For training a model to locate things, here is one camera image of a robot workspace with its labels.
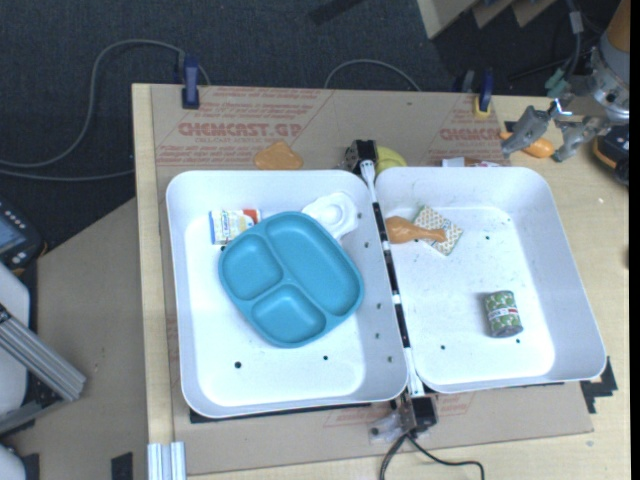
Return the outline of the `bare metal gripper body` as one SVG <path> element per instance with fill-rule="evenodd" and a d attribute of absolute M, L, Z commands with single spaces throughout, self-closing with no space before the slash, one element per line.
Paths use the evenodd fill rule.
<path fill-rule="evenodd" d="M 606 129 L 629 120 L 629 87 L 609 70 L 592 70 L 570 79 L 569 110 L 593 128 Z"/>

